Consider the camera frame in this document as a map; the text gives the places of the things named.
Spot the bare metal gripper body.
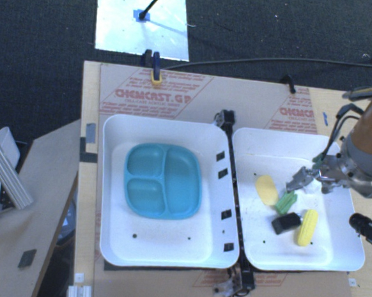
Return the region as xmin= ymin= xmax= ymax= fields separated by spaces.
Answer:
xmin=310 ymin=152 xmax=372 ymax=199

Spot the green ridged toy vegetable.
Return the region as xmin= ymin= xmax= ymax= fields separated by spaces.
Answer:
xmin=274 ymin=188 xmax=299 ymax=217

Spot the yellow oval biscuit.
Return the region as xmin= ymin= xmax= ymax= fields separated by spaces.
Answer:
xmin=253 ymin=174 xmax=281 ymax=208

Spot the yellow corn cob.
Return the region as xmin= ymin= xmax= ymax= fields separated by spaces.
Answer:
xmin=296 ymin=208 xmax=320 ymax=248

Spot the black rectangular block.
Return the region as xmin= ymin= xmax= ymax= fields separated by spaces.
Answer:
xmin=270 ymin=210 xmax=304 ymax=238

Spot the white plastic tray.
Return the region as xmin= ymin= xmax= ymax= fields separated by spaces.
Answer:
xmin=91 ymin=112 xmax=251 ymax=276
xmin=222 ymin=125 xmax=372 ymax=279

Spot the thin black rod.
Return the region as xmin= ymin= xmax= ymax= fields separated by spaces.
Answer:
xmin=213 ymin=124 xmax=261 ymax=273

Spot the blue divided plate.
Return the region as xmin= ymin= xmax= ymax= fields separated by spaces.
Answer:
xmin=120 ymin=140 xmax=206 ymax=224

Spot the brown cardboard board, red print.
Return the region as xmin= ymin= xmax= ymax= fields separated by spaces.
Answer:
xmin=81 ymin=63 xmax=371 ymax=297

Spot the black cylinder on white bracket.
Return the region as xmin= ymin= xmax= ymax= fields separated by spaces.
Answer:
xmin=346 ymin=190 xmax=372 ymax=248

